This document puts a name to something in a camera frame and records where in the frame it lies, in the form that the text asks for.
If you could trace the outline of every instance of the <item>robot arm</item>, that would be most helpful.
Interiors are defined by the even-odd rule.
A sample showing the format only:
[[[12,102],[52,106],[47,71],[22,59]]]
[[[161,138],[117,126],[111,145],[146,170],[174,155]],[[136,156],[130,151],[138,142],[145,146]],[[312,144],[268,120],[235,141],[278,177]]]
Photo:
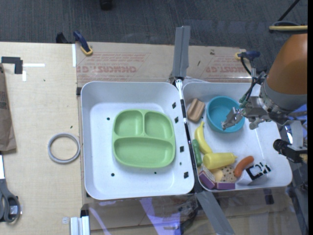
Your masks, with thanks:
[[[279,126],[290,125],[299,129],[296,126],[301,125],[301,121],[291,119],[290,115],[307,103],[307,60],[308,34],[291,35],[279,51],[268,74],[260,74],[258,78],[252,76],[252,83],[253,80],[256,83],[258,79],[264,78],[259,96],[249,96],[251,91],[248,91],[239,100],[240,109],[233,108],[229,112],[226,120],[222,122],[222,128],[225,130],[245,117],[250,122],[251,130],[257,128],[259,123],[268,121],[274,121]],[[299,139],[301,137],[303,141],[303,135],[296,136]],[[303,150],[302,146],[301,140],[293,138],[293,150]]]

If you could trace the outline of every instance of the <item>toy banana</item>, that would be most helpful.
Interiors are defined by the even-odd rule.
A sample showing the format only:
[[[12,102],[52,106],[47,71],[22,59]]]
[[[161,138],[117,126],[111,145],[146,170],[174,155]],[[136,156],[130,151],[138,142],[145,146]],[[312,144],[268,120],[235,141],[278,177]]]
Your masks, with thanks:
[[[209,147],[209,145],[206,143],[204,139],[203,125],[204,122],[202,121],[201,124],[196,128],[195,139],[199,143],[200,152],[202,152],[203,154],[213,153],[212,149]]]

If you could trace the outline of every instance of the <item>white tray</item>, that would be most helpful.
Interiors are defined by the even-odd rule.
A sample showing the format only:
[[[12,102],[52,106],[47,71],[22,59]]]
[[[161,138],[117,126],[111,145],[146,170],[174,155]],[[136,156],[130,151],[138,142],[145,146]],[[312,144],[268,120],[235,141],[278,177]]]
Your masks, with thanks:
[[[235,133],[217,133],[210,129],[206,120],[206,106],[210,99],[215,96],[225,95],[239,100],[250,87],[250,83],[197,83],[191,82],[183,87],[183,97],[186,110],[188,110],[194,98],[205,103],[205,110],[202,118],[198,123],[188,122],[190,136],[194,139],[195,129],[203,120],[204,137],[213,152],[233,152],[238,156],[236,163],[246,156],[252,155],[254,161],[261,162],[265,160],[272,171],[265,176],[255,180],[250,185],[236,184],[236,190],[254,189],[254,188],[274,188],[287,186],[292,180],[292,171],[287,158],[273,148],[273,143],[276,139],[280,139],[278,127],[274,122],[260,123],[259,127],[250,130],[248,119],[242,129]],[[253,88],[252,95],[258,96],[260,86],[256,85]]]
[[[192,190],[195,179],[180,98],[173,85],[90,82],[82,88],[81,103],[85,188],[92,198],[110,200],[176,195]],[[134,108],[159,111],[172,120],[176,154],[168,166],[135,168],[122,165],[115,159],[112,151],[114,119],[121,111]]]

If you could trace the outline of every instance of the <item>scissors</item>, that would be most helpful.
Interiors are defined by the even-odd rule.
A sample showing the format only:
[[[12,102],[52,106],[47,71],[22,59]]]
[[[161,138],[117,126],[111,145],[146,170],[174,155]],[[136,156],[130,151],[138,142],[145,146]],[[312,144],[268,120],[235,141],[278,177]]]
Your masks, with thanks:
[[[18,198],[8,190],[6,185],[3,158],[0,151],[0,220],[4,219],[4,221],[11,223],[18,219],[20,213],[20,202]]]

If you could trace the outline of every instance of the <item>cardboard sheet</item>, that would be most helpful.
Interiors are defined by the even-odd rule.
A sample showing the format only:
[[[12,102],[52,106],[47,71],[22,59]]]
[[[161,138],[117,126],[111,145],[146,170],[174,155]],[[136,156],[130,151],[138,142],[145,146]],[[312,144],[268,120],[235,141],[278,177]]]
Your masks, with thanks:
[[[91,81],[165,82],[173,69],[174,46],[89,42],[86,56],[76,43],[77,87]],[[187,76],[208,82],[249,82],[236,47],[189,46]]]

